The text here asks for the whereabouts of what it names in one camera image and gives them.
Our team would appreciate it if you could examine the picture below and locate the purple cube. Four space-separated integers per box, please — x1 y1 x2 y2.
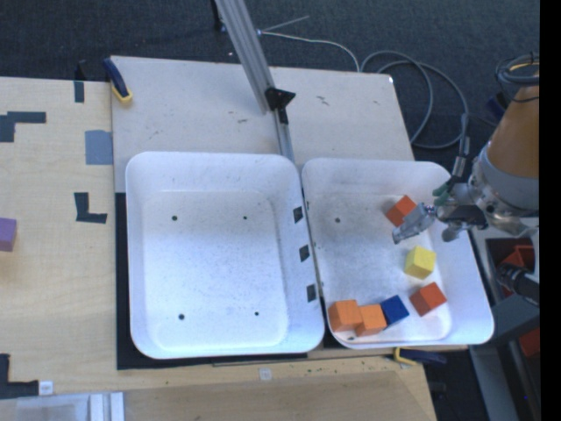
0 217 18 253

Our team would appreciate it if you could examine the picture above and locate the dark orange cube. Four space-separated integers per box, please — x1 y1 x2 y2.
408 282 449 318
385 195 418 228

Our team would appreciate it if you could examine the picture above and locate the blue cube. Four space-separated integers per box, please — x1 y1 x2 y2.
380 295 411 326

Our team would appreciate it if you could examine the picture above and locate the yellow cube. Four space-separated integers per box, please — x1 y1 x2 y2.
403 246 437 281

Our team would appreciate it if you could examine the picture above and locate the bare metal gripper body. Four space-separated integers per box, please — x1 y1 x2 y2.
436 177 541 238

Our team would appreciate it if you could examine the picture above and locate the black cylinder on white bracket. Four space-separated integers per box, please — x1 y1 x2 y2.
496 261 541 304

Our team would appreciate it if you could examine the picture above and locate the pale flat board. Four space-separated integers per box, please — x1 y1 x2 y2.
110 54 468 361

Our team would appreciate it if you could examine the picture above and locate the white plastic tray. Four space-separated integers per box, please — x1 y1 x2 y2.
301 157 496 351
124 150 326 360

